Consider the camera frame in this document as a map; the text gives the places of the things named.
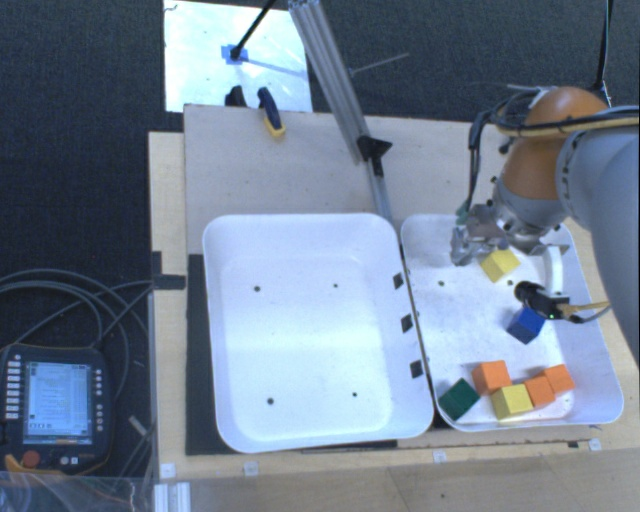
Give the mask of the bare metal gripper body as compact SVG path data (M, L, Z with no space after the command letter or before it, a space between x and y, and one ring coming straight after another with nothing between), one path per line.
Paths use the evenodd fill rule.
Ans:
M487 241L491 252L515 248L531 254L550 230L531 225L502 206L487 204L472 206L465 222L468 245L471 241Z

